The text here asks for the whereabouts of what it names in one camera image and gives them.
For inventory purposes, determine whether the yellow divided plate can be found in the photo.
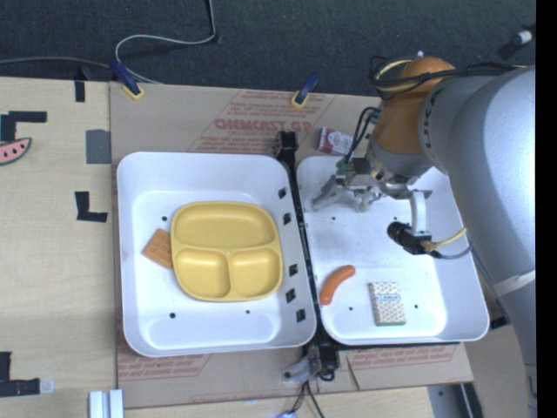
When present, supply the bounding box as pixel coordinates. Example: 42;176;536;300
170;200;285;303

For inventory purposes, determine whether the orange waffle biscuit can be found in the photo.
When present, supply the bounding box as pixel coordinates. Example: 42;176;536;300
141;227;175;271

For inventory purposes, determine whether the red and white packet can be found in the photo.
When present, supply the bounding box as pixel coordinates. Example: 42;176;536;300
316;125;355;157

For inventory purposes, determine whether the orange sausage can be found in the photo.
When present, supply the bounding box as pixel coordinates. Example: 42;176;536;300
318;264;357;307

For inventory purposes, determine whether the brown cardboard board red print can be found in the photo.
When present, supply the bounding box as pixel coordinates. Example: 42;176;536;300
108;80;475;409

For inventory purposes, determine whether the black block with thin wires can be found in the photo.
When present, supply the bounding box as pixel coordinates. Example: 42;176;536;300
312;344;341;381
274;130;299;161

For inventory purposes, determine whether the pink watermelon slice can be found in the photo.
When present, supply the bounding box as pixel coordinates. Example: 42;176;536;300
0;136;34;166

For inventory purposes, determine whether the white plastic tray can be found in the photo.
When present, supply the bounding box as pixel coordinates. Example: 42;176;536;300
295;154;491;347
116;151;319;359

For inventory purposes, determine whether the black cylinder on white bracket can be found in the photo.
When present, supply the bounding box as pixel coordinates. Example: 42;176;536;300
386;189;434;257

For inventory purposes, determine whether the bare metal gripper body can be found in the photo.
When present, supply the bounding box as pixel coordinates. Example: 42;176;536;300
335;156;433;202

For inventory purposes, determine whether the small patterned white carton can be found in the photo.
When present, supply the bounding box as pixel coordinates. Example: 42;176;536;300
367;280;407;327

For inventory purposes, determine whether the thin black rod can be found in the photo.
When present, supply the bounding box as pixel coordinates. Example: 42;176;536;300
285;157;326;347

